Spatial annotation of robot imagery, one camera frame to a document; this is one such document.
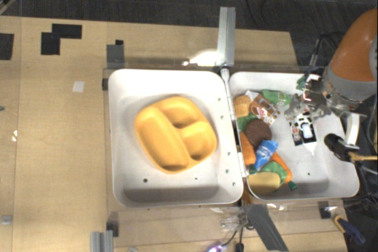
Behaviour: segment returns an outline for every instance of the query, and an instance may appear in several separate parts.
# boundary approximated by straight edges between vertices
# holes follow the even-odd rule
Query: purple light
[[[222,246],[216,246],[211,248],[208,252],[221,252],[222,251]]]

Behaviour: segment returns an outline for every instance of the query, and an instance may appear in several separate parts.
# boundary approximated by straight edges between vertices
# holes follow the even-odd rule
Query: wooden surface
[[[81,24],[83,37],[62,39],[60,56],[40,55],[41,32],[51,32],[54,22]],[[216,48],[217,29],[23,18],[21,30],[12,250],[89,251],[90,233],[104,231],[107,220],[101,87],[106,44],[124,40],[129,57],[182,59]],[[237,30],[237,60],[296,63],[289,34],[266,31]],[[82,93],[72,91],[75,81],[85,81]],[[340,232],[317,228],[312,234],[284,235],[284,240],[292,251],[346,251]],[[188,226],[187,232],[194,229]],[[256,234],[246,236],[245,243],[246,251],[265,250]],[[138,249],[202,251],[209,244],[141,244]]]
[[[17,152],[21,19],[0,17],[0,33],[14,34],[12,59],[0,60],[0,218],[13,215]],[[0,251],[11,251],[12,225],[0,225]]]

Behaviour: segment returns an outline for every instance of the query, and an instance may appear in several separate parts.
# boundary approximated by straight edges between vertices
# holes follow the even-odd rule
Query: snack package
[[[270,102],[277,106],[288,105],[292,99],[292,96],[290,96],[289,94],[285,94],[281,91],[263,89],[261,91],[261,94],[264,98],[268,99]]]
[[[280,115],[278,108],[260,93],[248,90],[246,96],[251,100],[249,112],[254,114],[258,119],[263,120],[268,126],[271,126]]]

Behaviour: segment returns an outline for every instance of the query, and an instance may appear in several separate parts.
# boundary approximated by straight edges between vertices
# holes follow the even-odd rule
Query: white label
[[[75,81],[72,91],[74,93],[82,93],[84,91],[84,81]]]

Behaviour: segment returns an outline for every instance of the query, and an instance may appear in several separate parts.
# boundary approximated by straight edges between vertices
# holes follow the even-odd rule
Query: yellow food item
[[[267,194],[276,191],[280,185],[280,177],[275,172],[257,172],[248,176],[249,188],[255,194]]]
[[[246,117],[249,114],[250,98],[239,96],[234,99],[234,109],[236,117]]]
[[[170,97],[142,109],[134,129],[151,162],[176,174],[207,159],[217,137],[201,110],[189,99]]]
[[[249,143],[248,138],[244,132],[241,132],[239,137],[244,163],[246,164],[246,166],[254,164],[256,162],[256,154],[253,146],[251,145],[251,143]]]

